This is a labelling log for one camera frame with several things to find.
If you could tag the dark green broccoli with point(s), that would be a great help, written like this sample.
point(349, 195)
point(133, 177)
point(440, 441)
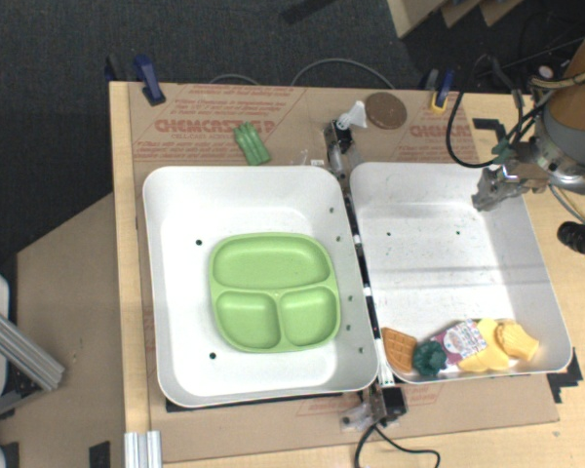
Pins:
point(429, 359)

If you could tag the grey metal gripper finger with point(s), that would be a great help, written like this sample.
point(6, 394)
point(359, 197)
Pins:
point(482, 200)
point(492, 176)

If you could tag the yellow corn cob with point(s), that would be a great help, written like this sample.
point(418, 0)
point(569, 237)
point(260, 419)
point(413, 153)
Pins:
point(519, 341)

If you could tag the brown cardboard board red print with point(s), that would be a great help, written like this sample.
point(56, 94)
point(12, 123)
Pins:
point(283, 125)

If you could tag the green divided plate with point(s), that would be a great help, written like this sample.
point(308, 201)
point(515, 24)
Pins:
point(268, 266)

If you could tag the green asparagus bundle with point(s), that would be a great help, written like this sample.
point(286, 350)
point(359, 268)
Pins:
point(251, 143)

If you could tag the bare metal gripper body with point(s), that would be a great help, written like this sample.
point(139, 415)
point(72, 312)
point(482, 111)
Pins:
point(531, 172)

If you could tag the brown round biscuit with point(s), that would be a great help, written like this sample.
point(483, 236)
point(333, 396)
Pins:
point(386, 110)

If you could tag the pink and white packet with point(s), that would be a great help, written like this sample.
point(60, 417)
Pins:
point(460, 340)

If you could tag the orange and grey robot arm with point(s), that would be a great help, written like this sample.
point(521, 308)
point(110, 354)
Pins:
point(573, 110)

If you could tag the thin black and white rod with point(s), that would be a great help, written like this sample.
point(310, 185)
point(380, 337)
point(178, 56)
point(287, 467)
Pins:
point(362, 261)

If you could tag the yellow banana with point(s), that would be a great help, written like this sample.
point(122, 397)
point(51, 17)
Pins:
point(490, 354)

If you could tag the white plastic tray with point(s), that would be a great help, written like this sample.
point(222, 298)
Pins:
point(443, 271)
point(185, 222)

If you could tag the orange waffle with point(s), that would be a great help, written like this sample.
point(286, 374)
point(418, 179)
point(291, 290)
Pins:
point(398, 349)

